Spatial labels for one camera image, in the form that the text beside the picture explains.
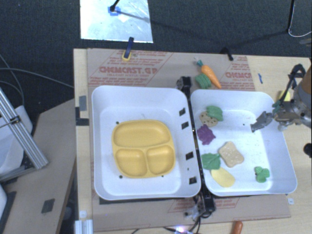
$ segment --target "metal frame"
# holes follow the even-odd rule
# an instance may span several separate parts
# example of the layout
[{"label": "metal frame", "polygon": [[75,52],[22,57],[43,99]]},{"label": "metal frame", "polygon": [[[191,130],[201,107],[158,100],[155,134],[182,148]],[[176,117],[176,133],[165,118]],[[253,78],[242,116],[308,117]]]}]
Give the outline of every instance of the metal frame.
[{"label": "metal frame", "polygon": [[[47,158],[41,152],[39,147],[34,142],[32,136],[26,130],[23,122],[21,122],[20,117],[17,115],[14,107],[10,103],[9,99],[6,97],[4,91],[0,88],[0,116],[3,117],[5,125],[8,125],[14,134],[15,138],[19,141],[20,145],[24,149],[28,158],[31,160],[35,169],[41,169],[49,163]],[[21,166],[13,171],[0,176],[0,182],[7,181],[11,178],[18,177],[25,173],[29,173],[34,169],[26,169]]]}]

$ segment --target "black fabric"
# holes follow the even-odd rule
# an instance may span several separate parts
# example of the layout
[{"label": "black fabric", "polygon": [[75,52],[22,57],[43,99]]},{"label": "black fabric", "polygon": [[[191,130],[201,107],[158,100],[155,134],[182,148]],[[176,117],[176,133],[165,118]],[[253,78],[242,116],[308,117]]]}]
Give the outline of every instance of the black fabric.
[{"label": "black fabric", "polygon": [[[311,0],[296,0],[293,33],[311,30]],[[153,44],[139,50],[311,57],[286,32],[291,0],[148,0]],[[0,54],[12,68],[73,85],[74,48],[126,48],[124,42],[80,39],[79,0],[0,0]],[[74,97],[73,89],[16,72],[33,121]],[[7,71],[0,81],[15,84]],[[14,106],[20,97],[0,83]]]}]

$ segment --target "toy carrot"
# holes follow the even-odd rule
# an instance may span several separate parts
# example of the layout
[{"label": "toy carrot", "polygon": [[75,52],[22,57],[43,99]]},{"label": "toy carrot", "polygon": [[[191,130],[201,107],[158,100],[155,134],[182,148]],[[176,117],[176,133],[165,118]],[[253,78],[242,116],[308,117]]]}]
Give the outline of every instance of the toy carrot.
[{"label": "toy carrot", "polygon": [[208,65],[203,65],[202,61],[199,60],[197,64],[201,67],[201,72],[205,74],[211,81],[211,83],[216,86],[217,88],[222,88],[221,84],[216,77],[214,71],[208,66]]}]

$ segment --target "yellow divided plate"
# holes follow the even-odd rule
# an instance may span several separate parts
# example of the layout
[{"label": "yellow divided plate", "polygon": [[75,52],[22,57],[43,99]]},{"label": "yellow divided plate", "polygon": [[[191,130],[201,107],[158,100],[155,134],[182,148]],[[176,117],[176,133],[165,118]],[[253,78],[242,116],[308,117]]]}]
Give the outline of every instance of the yellow divided plate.
[{"label": "yellow divided plate", "polygon": [[112,145],[116,165],[128,177],[162,176],[176,163],[170,131],[158,120],[131,120],[118,124],[113,130]]}]

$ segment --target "black knob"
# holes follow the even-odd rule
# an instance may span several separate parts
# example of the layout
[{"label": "black knob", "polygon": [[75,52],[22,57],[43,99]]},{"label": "black knob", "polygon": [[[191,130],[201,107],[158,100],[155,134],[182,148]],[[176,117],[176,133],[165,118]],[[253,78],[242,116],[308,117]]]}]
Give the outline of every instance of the black knob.
[{"label": "black knob", "polygon": [[306,155],[308,155],[309,157],[311,157],[312,155],[312,151],[311,151],[311,143],[308,143],[304,146],[303,151]]}]

